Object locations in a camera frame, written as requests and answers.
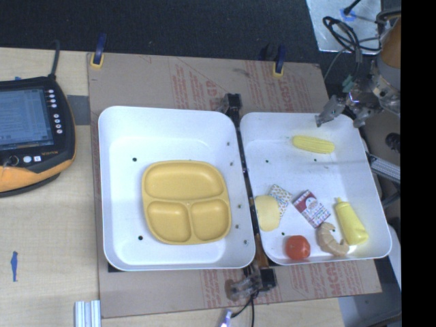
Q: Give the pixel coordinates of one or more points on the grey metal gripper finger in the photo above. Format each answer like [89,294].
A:
[361,118]
[331,109]

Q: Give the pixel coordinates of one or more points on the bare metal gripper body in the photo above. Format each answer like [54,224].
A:
[369,97]

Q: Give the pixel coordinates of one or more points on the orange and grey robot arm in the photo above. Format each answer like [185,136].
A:
[393,44]

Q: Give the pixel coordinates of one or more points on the yellow corn cob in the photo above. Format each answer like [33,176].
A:
[313,144]

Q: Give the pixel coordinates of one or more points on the white plastic tray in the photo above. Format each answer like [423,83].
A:
[306,172]
[122,189]

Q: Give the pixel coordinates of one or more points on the white dotted packet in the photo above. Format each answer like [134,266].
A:
[282,196]

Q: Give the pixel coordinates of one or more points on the red and white carton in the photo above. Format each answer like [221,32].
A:
[311,209]

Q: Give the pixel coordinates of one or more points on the yellow mustard bottle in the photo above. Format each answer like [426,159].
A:
[351,223]

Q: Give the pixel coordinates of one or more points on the thin black and white rod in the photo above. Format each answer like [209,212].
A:
[246,174]

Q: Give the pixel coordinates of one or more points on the beige croissant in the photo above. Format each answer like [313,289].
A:
[332,242]

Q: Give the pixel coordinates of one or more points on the red tomato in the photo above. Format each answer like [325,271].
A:
[297,248]

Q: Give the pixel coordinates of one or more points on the yellow divided plate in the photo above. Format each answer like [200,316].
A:
[185,201]

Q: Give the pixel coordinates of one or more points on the brown cardboard board red print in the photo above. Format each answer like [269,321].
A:
[143,80]

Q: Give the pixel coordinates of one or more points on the black cylinder on white bracket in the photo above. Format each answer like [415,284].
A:
[393,141]

